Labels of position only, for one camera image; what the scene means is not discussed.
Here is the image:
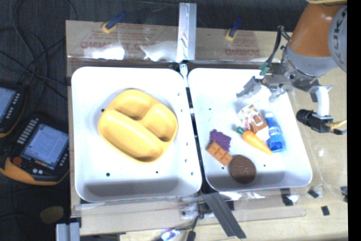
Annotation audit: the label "white and brown carton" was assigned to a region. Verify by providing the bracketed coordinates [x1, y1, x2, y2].
[236, 103, 271, 142]

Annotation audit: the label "brown cardboard board red print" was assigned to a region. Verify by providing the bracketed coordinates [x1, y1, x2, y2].
[65, 19, 325, 236]

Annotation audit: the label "purple grapes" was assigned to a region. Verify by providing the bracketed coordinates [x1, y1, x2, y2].
[209, 129, 232, 151]

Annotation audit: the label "yellow divided plate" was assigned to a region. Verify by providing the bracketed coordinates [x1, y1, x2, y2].
[97, 88, 179, 164]

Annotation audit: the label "orange carrot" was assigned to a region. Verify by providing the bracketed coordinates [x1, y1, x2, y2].
[235, 126, 274, 156]

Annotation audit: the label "brown round biscuit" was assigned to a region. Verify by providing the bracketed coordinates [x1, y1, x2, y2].
[228, 154, 257, 185]

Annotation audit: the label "black cylinder on white bracket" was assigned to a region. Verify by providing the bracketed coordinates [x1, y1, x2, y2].
[296, 86, 335, 134]

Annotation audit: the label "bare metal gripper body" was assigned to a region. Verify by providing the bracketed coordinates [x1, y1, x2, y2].
[261, 62, 333, 95]

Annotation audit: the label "blue bottle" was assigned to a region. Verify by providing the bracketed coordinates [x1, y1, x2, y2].
[264, 112, 286, 154]

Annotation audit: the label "orange square biscuit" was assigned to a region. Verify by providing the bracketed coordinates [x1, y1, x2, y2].
[205, 141, 234, 167]

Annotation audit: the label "white plastic tray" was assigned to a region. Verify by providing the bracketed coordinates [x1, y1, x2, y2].
[71, 66, 203, 203]
[187, 67, 313, 193]

